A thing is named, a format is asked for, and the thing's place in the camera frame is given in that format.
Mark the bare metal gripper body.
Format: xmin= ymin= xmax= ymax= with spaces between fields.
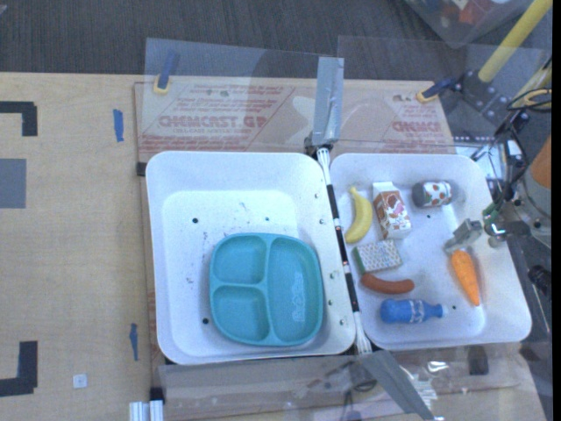
xmin=481 ymin=216 xmax=534 ymax=240

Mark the white plastic tray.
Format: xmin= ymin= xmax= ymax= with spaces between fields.
xmin=329 ymin=152 xmax=533 ymax=352
xmin=145 ymin=150 xmax=358 ymax=366

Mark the orange carrot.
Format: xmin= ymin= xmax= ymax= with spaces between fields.
xmin=450 ymin=247 xmax=483 ymax=308

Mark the white can with red print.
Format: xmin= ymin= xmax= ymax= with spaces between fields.
xmin=410 ymin=179 xmax=455 ymax=210

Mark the white and orange carton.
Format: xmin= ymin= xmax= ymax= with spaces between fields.
xmin=371 ymin=181 xmax=414 ymax=241

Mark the green and white packet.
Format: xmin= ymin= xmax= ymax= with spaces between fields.
xmin=352 ymin=239 xmax=404 ymax=275

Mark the orange sausage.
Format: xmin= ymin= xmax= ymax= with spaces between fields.
xmin=359 ymin=272 xmax=416 ymax=296

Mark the blue bottle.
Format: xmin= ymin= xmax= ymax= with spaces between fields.
xmin=379 ymin=296 xmax=451 ymax=325

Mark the yellow banana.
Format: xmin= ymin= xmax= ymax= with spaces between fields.
xmin=344 ymin=185 xmax=374 ymax=245

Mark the thin black and white rod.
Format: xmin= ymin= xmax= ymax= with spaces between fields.
xmin=316 ymin=146 xmax=373 ymax=355

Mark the blue divided plate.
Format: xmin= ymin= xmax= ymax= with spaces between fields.
xmin=208 ymin=232 xmax=326 ymax=348

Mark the brown cardboard board, red print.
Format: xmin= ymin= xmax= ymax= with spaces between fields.
xmin=132 ymin=79 xmax=541 ymax=412

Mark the black cylinder on white bracket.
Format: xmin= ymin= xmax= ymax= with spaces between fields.
xmin=527 ymin=263 xmax=553 ymax=297

